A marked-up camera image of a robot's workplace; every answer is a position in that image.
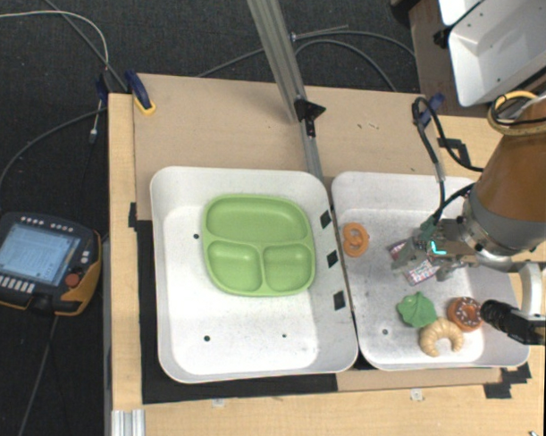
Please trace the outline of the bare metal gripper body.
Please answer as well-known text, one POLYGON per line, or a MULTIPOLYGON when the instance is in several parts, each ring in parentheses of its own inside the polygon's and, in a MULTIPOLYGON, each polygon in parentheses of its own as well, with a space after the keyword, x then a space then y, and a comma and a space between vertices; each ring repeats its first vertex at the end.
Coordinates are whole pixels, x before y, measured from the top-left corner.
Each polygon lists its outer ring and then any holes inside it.
POLYGON ((476 220, 458 216, 421 224, 420 240, 432 264, 440 268, 501 267, 510 261, 514 249, 500 244, 476 220))

